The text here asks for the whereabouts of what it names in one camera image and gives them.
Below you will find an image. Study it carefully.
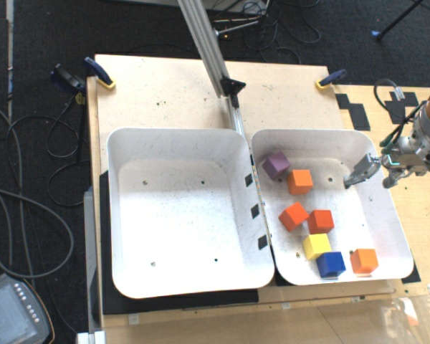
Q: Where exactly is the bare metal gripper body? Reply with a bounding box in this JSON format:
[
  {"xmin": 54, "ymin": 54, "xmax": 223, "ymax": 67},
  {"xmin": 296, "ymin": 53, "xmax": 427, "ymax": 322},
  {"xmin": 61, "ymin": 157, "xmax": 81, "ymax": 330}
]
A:
[{"xmin": 381, "ymin": 135, "xmax": 430, "ymax": 178}]

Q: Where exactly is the white plastic tray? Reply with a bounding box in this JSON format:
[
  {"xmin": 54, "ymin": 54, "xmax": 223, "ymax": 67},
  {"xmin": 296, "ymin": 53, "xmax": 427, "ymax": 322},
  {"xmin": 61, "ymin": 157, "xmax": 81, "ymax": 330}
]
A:
[
  {"xmin": 106, "ymin": 127, "xmax": 276, "ymax": 300},
  {"xmin": 250, "ymin": 128, "xmax": 415, "ymax": 287}
]

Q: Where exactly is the dark orange cube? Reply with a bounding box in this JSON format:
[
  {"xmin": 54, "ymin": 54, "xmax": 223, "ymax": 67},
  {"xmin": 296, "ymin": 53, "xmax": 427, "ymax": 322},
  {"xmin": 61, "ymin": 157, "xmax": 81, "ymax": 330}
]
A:
[
  {"xmin": 306, "ymin": 209, "xmax": 335, "ymax": 235},
  {"xmin": 277, "ymin": 201, "xmax": 310, "ymax": 233}
]

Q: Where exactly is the purple cube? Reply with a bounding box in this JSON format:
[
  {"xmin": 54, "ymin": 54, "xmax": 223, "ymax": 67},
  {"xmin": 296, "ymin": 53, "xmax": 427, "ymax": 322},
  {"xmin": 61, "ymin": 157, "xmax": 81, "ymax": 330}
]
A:
[{"xmin": 262, "ymin": 150, "xmax": 292, "ymax": 181}]

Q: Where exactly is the yellow cube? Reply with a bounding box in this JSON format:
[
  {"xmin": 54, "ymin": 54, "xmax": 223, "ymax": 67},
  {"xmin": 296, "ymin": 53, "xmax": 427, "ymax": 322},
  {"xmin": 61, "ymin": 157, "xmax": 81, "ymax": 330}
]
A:
[{"xmin": 302, "ymin": 232, "xmax": 333, "ymax": 262}]

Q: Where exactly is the blue cube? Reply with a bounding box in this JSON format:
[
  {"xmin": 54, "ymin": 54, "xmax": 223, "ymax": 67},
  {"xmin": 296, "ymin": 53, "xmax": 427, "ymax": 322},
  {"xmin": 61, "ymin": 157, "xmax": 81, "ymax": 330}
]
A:
[{"xmin": 315, "ymin": 251, "xmax": 347, "ymax": 280}]

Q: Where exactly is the pale wood board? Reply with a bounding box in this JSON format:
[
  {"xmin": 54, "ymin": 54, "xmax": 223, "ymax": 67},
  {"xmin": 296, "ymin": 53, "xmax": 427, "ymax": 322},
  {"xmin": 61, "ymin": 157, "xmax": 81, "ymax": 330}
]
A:
[{"xmin": 94, "ymin": 53, "xmax": 397, "ymax": 305}]

